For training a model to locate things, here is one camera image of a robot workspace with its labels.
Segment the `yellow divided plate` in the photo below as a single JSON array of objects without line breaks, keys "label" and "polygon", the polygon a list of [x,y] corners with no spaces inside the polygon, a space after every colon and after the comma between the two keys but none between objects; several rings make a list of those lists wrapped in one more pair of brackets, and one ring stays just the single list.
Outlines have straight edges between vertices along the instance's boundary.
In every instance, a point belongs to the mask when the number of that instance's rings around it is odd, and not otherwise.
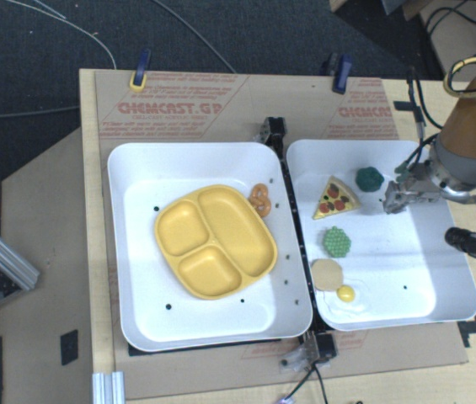
[{"label": "yellow divided plate", "polygon": [[258,213],[225,185],[196,190],[164,208],[155,237],[179,281],[207,300],[261,279],[277,259],[273,236]]}]

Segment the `toy pizza slice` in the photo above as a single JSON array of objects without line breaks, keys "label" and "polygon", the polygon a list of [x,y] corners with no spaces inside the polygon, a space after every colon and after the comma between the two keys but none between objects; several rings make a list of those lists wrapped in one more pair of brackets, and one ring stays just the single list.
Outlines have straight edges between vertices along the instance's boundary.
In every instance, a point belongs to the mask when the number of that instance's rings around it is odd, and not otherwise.
[{"label": "toy pizza slice", "polygon": [[361,203],[356,194],[346,184],[336,177],[330,177],[313,218],[314,220],[323,219],[328,215],[356,210],[360,206]]}]

